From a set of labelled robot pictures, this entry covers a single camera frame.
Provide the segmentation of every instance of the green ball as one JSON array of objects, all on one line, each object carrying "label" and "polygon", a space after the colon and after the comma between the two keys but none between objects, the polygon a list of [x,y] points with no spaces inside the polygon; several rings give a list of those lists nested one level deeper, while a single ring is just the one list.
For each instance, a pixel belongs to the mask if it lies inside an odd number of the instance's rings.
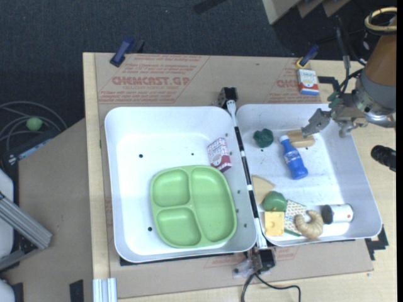
[{"label": "green ball", "polygon": [[26,127],[30,131],[38,131],[43,125],[43,121],[36,116],[28,118],[26,121]]}]

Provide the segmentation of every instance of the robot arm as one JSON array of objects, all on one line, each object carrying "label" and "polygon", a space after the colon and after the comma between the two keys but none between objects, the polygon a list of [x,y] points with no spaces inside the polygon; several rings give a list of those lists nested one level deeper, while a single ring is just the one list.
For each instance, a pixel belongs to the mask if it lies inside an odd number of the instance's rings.
[{"label": "robot arm", "polygon": [[[395,16],[389,25],[372,24],[372,20],[380,14],[391,13]],[[340,126],[340,137],[368,123],[396,127],[395,120],[390,117],[396,112],[397,8],[372,12],[365,19],[365,26],[368,31],[381,35],[370,59],[359,72],[347,75],[341,90],[329,97],[329,111],[318,109],[314,113],[309,124],[302,128],[304,137],[323,130],[330,120]],[[343,59],[348,73],[349,63],[345,57]],[[356,77],[355,88],[351,93],[345,93],[348,79],[352,77]]]}]

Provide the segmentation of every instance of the yellow cheese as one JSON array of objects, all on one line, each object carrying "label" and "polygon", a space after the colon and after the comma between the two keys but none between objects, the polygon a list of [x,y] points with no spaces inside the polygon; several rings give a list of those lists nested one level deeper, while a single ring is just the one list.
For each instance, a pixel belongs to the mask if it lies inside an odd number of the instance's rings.
[{"label": "yellow cheese", "polygon": [[282,236],[284,234],[284,211],[265,211],[264,228],[266,236]]}]

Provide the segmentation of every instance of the green toy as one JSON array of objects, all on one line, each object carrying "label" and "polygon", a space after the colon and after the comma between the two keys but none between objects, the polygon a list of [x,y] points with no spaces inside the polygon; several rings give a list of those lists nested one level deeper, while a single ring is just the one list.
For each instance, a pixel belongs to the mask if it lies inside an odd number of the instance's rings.
[{"label": "green toy", "polygon": [[253,134],[253,138],[255,139],[256,143],[261,148],[266,148],[273,143],[274,137],[273,132],[267,128],[264,128],[261,131],[256,131]]},{"label": "green toy", "polygon": [[287,200],[282,193],[270,191],[263,200],[263,209],[265,211],[285,211],[287,208]]},{"label": "green toy", "polygon": [[32,116],[31,118],[28,118],[26,121],[26,127],[30,131],[38,131],[43,125],[43,121],[40,118],[37,118],[36,116]]}]

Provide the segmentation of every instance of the black cable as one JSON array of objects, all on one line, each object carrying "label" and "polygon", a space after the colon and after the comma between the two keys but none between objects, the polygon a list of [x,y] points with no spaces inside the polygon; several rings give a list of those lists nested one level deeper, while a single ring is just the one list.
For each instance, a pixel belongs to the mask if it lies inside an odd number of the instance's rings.
[{"label": "black cable", "polygon": [[13,102],[0,104],[0,109],[4,109],[4,110],[10,111],[10,112],[14,112],[14,113],[20,114],[22,116],[27,116],[27,114],[25,114],[25,113],[22,113],[20,111],[15,110],[15,109],[8,108],[8,106],[10,106],[10,105],[21,105],[21,104],[36,106],[36,107],[42,108],[42,109],[52,113],[62,123],[64,129],[67,129],[67,125],[66,125],[65,121],[61,118],[60,115],[58,115],[54,110],[48,108],[47,106],[44,106],[44,105],[36,103],[36,102],[13,101]]},{"label": "black cable", "polygon": [[244,287],[242,288],[242,293],[241,293],[241,302],[245,302],[245,294],[246,294],[246,289],[249,286],[249,284],[251,283],[253,277],[254,277],[255,273],[250,275],[248,277],[248,279],[246,280]]},{"label": "black cable", "polygon": [[[11,137],[13,136],[13,134],[15,133],[15,132],[14,132],[15,129],[16,129],[17,127],[19,127],[20,125],[24,124],[24,123],[26,123],[25,120],[19,121],[18,123],[14,124],[14,126],[13,126],[13,127],[10,129],[10,131],[8,132],[7,141],[6,141],[6,150],[7,150],[7,151],[10,150],[10,140],[11,140]],[[46,125],[47,128],[49,128],[49,125],[48,125],[48,123],[46,123],[46,121],[44,121],[43,124]]]},{"label": "black cable", "polygon": [[340,26],[340,30],[341,30],[341,39],[344,39],[344,42],[346,43],[347,49],[349,51],[349,54],[357,61],[359,62],[362,66],[366,65],[366,62],[362,61],[362,59],[360,59],[357,54],[355,54],[354,48],[351,44],[351,40],[350,37],[348,35],[348,32],[346,30],[346,28],[344,27],[344,24],[341,20],[341,18],[338,16],[338,21],[339,21],[339,26]]},{"label": "black cable", "polygon": [[3,135],[3,133],[9,128],[9,126],[11,126],[11,125],[13,125],[13,124],[17,124],[18,122],[23,121],[23,120],[27,120],[27,119],[29,119],[29,118],[30,118],[30,116],[23,116],[23,117],[21,117],[21,118],[16,118],[15,120],[9,122],[9,123],[6,124],[6,125],[4,126],[4,128],[0,131],[0,137],[1,137],[1,136]]},{"label": "black cable", "polygon": [[349,57],[349,53],[348,53],[348,49],[346,48],[346,45],[344,44],[344,40],[341,34],[341,29],[339,26],[336,27],[336,36],[338,38],[338,45],[341,51],[341,54],[343,56],[343,60],[345,57]]},{"label": "black cable", "polygon": [[355,78],[357,76],[359,76],[361,74],[363,69],[358,69],[355,72],[353,72],[352,74],[348,74],[346,73],[346,78],[345,80],[340,84],[340,94],[339,97],[343,96],[343,94],[346,92],[347,89],[347,83],[350,79]]},{"label": "black cable", "polygon": [[[362,28],[362,29],[357,29],[357,30],[349,31],[349,32],[347,32],[347,35],[348,35],[348,36],[351,36],[351,35],[355,35],[356,33],[361,33],[361,32],[363,32],[363,31],[364,31],[364,32],[365,32],[365,31],[370,32],[368,29]],[[329,36],[329,37],[326,37],[326,38],[322,38],[322,39],[316,40],[315,43],[316,43],[317,45],[321,45],[321,44],[323,44],[323,43],[332,42],[333,40],[337,40],[337,36]]]},{"label": "black cable", "polygon": [[297,286],[297,285],[290,285],[290,286],[283,286],[283,287],[273,286],[273,285],[267,283],[266,281],[264,281],[263,279],[261,279],[260,276],[257,273],[253,273],[246,280],[246,282],[244,284],[244,287],[242,288],[241,302],[245,302],[246,289],[249,286],[249,284],[251,283],[251,281],[252,281],[254,276],[256,276],[256,278],[259,281],[261,281],[264,285],[266,285],[266,286],[268,286],[269,288],[272,288],[272,289],[297,289],[298,290],[298,302],[301,302],[301,289],[300,289],[299,286]]},{"label": "black cable", "polygon": [[[11,137],[13,137],[15,135],[19,135],[19,134],[41,134],[41,133],[43,133],[43,132],[42,131],[16,131],[11,134]],[[1,137],[0,142],[7,140],[7,138],[8,138],[8,135]]]},{"label": "black cable", "polygon": [[298,302],[301,302],[301,289],[300,289],[299,286],[297,286],[297,285],[289,285],[289,286],[283,286],[283,287],[273,286],[273,285],[271,285],[271,284],[265,282],[264,280],[262,280],[262,279],[260,278],[260,276],[258,276],[256,273],[255,273],[254,275],[255,275],[255,276],[257,277],[257,279],[258,279],[259,281],[261,281],[264,285],[266,285],[266,286],[268,286],[269,288],[272,288],[272,289],[297,289],[297,290],[298,290]]}]

